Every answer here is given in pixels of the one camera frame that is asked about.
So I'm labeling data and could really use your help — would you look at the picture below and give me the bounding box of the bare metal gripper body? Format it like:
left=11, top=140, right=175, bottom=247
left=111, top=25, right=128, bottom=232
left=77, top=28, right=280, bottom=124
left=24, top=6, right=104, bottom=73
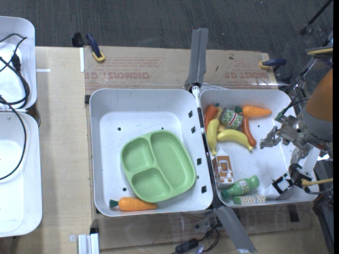
left=274, top=114, right=308, bottom=148

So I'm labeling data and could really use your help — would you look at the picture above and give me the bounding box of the white plastic tray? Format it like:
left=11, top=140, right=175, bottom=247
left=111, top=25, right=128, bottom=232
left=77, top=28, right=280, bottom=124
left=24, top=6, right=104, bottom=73
left=89, top=88, right=214, bottom=217
left=198, top=88, right=322, bottom=209
left=0, top=15, right=37, bottom=111
left=0, top=112, right=43, bottom=238

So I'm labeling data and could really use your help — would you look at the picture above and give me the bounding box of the orange sausage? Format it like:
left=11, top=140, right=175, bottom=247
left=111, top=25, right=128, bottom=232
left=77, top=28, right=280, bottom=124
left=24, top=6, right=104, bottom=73
left=241, top=116, right=257, bottom=148

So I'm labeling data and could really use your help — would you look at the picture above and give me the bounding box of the orange carrot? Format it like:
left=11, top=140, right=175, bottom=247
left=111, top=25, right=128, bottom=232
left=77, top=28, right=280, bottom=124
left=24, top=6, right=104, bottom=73
left=234, top=105, right=273, bottom=118
left=203, top=103, right=221, bottom=130
left=109, top=196, right=159, bottom=212

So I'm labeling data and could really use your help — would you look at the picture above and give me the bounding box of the yellow banana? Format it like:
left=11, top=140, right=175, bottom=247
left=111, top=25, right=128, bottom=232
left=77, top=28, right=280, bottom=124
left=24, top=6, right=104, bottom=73
left=217, top=129, right=254, bottom=151
left=215, top=106, right=227, bottom=133
left=206, top=118, right=221, bottom=156

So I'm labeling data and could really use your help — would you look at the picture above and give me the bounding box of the green can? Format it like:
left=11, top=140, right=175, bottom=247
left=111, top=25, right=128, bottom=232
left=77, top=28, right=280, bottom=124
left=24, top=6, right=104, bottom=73
left=219, top=107, right=244, bottom=130

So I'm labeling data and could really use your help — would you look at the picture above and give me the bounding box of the white and brown carton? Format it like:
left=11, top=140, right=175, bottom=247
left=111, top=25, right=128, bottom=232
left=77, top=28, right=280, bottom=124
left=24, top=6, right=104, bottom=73
left=211, top=148, right=235, bottom=189

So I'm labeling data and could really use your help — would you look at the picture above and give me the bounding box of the green bottle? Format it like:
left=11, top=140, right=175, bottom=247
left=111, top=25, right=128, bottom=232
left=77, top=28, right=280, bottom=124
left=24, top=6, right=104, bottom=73
left=220, top=175, right=261, bottom=200

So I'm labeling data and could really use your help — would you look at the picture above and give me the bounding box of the white orange patterned packet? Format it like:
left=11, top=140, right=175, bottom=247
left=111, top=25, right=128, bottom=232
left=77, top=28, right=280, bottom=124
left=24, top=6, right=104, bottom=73
left=232, top=194, right=267, bottom=205

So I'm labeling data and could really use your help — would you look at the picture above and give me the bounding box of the green divided plate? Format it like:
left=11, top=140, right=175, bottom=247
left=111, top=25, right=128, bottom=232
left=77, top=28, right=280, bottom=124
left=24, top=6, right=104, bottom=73
left=120, top=130, right=198, bottom=204

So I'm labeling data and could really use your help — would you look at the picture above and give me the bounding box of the brown cardboard board red print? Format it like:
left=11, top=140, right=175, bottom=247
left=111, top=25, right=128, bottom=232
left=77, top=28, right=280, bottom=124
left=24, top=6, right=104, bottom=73
left=83, top=45, right=318, bottom=250

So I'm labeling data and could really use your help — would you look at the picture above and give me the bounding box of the black cylinder on white bracket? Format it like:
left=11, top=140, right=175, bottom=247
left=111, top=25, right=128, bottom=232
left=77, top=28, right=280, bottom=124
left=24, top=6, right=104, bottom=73
left=272, top=147, right=318, bottom=195

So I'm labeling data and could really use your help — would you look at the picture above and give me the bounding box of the black block with thin wires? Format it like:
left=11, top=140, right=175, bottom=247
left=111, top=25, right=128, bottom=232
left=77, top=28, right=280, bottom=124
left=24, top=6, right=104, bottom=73
left=175, top=238, right=200, bottom=253

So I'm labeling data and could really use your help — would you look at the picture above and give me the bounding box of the black cable with plug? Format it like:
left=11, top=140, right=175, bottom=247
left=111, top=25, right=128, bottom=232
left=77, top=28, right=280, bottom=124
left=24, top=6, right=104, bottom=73
left=0, top=33, right=31, bottom=110

